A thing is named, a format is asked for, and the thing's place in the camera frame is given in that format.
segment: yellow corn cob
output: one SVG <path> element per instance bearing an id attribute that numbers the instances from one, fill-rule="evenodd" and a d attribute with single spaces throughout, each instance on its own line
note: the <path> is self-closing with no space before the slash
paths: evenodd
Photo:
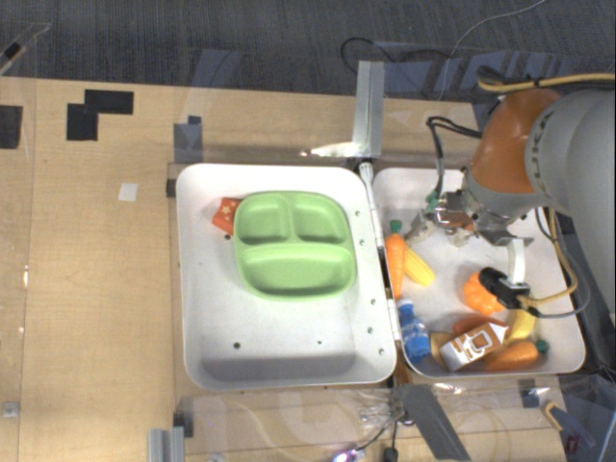
<path id="1" fill-rule="evenodd" d="M 429 286 L 434 280 L 434 272 L 429 265 L 408 246 L 404 255 L 404 273 L 424 286 Z"/>
<path id="2" fill-rule="evenodd" d="M 509 335 L 506 342 L 512 343 L 527 339 L 535 327 L 537 319 L 524 310 L 513 310 L 509 320 Z"/>

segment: blue bottle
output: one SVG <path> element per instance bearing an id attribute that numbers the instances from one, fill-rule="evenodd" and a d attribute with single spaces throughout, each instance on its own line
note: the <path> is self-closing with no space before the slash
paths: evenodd
<path id="1" fill-rule="evenodd" d="M 411 363 L 419 363 L 432 352 L 430 337 L 424 323 L 415 316 L 413 302 L 408 297 L 398 301 L 398 317 L 406 356 Z"/>

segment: dark floor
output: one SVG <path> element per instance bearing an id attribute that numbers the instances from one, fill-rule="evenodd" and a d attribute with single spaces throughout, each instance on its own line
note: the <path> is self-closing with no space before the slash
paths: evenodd
<path id="1" fill-rule="evenodd" d="M 39 47 L 42 77 L 347 94 L 355 78 L 340 46 L 349 37 L 448 53 L 482 18 L 534 1 L 0 0 L 0 20 L 52 24 Z M 463 45 L 609 66 L 615 2 L 550 0 L 478 28 Z M 9 29 L 0 26 L 0 43 L 14 38 Z M 352 63 L 382 58 L 361 41 L 346 52 Z"/>

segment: green plate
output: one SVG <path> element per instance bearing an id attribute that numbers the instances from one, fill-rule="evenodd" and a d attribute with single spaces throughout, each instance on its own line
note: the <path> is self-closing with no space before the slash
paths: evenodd
<path id="1" fill-rule="evenodd" d="M 355 251 L 342 208 L 308 192 L 255 193 L 235 215 L 240 276 L 268 298 L 339 295 L 355 281 Z"/>

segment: banana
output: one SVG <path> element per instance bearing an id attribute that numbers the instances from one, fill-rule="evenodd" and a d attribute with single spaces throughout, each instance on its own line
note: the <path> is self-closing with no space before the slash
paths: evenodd
<path id="1" fill-rule="evenodd" d="M 408 246 L 404 255 L 404 273 L 423 286 L 429 286 L 434 280 L 434 271 Z"/>
<path id="2" fill-rule="evenodd" d="M 506 343 L 513 343 L 527 339 L 537 322 L 536 317 L 524 310 L 513 310 L 510 314 L 509 335 Z"/>

